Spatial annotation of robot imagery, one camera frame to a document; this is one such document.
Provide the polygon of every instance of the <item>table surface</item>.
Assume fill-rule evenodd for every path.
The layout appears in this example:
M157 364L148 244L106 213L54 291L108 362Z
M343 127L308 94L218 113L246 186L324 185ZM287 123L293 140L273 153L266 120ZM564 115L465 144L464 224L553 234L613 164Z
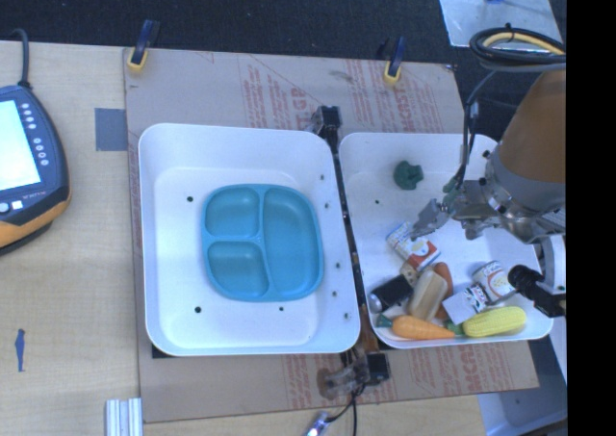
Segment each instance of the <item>table surface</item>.
M0 58L0 86L16 84L20 43L0 41ZM95 109L125 107L122 48L31 43L29 81L62 136L73 196L49 231L0 257L0 434L100 436L106 400L140 396L127 153L95 147ZM143 434L300 435L316 413L149 423ZM358 435L485 434L476 396L357 414ZM350 410L327 429L351 433Z

